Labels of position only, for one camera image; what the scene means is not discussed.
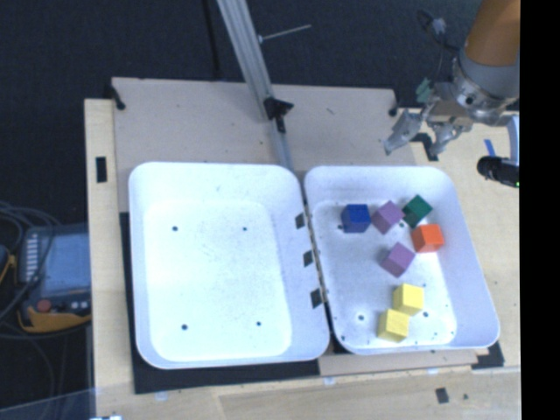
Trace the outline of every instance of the green cube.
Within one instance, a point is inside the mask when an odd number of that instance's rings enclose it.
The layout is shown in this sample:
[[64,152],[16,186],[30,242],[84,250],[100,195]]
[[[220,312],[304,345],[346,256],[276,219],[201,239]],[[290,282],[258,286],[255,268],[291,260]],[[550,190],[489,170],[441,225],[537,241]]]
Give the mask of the green cube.
[[409,226],[415,228],[429,212],[431,205],[428,204],[421,196],[416,195],[412,200],[402,208],[404,218],[402,218]]

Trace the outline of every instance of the yellow cube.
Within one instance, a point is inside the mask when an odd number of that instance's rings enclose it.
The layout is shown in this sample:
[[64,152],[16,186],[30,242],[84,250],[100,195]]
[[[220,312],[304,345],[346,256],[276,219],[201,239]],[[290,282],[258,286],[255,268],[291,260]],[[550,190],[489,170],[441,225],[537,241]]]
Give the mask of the yellow cube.
[[393,291],[393,309],[414,316],[424,308],[424,289],[403,283]]
[[409,315],[388,308],[379,317],[377,336],[384,340],[401,342],[409,335]]

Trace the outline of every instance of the orange block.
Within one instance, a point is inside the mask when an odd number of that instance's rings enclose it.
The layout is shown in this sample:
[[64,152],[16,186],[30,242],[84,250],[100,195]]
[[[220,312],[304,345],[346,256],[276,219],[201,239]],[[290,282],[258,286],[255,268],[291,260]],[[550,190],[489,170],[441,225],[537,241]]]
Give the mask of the orange block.
[[412,243],[416,252],[435,252],[444,244],[444,236],[438,224],[423,224],[412,231]]

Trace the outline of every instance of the purple cube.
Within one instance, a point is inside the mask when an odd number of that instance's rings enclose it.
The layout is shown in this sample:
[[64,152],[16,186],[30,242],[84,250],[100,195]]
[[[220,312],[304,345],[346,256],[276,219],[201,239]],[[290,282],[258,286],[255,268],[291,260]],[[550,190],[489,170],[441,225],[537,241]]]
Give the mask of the purple cube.
[[371,222],[385,235],[402,218],[404,218],[404,211],[392,201],[389,201],[375,211],[371,217]]
[[347,234],[365,232],[371,224],[369,210],[366,204],[348,204],[340,215],[342,228]]
[[381,262],[381,267],[398,278],[410,266],[414,256],[414,252],[398,242]]

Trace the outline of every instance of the blue cube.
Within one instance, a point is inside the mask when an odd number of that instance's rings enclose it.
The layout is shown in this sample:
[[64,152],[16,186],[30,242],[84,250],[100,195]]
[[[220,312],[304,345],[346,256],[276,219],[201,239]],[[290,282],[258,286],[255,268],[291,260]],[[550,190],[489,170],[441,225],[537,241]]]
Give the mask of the blue cube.
[[361,234],[371,224],[369,210],[366,204],[348,204],[340,216],[342,229],[347,234]]

